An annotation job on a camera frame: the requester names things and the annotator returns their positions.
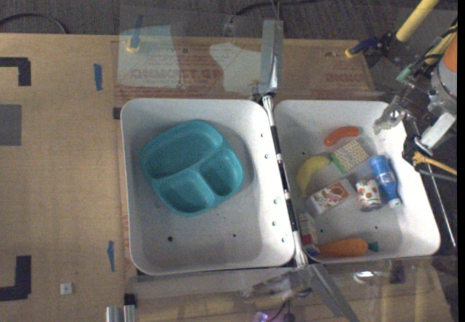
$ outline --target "blue bottle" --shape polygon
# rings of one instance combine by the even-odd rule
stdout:
[[[397,195],[397,182],[394,173],[389,168],[387,158],[385,156],[370,158],[370,167],[375,174],[376,182],[389,201],[389,207],[392,209],[399,207],[402,201]]]

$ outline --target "carrot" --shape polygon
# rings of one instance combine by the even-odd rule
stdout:
[[[356,137],[360,134],[358,127],[346,126],[340,127],[332,131],[328,136],[325,137],[324,143],[326,146],[333,146],[340,139],[345,137]]]
[[[368,243],[361,238],[343,239],[317,247],[321,255],[328,257],[357,257],[368,251]]]

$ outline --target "white bottle cap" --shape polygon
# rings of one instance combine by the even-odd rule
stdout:
[[[397,207],[400,207],[402,204],[402,201],[399,198],[394,198],[389,201],[389,207],[392,209],[396,209]]]

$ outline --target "teal bowl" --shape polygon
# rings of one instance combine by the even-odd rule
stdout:
[[[140,166],[156,195],[186,217],[218,206],[243,184],[234,150],[205,121],[187,121],[153,138],[141,150]]]

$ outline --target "banana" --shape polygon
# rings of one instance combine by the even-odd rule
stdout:
[[[325,156],[313,156],[308,158],[299,168],[297,172],[296,182],[297,186],[300,189],[300,194],[303,199],[306,198],[307,186],[312,175],[320,170],[325,168],[330,164],[330,160]]]

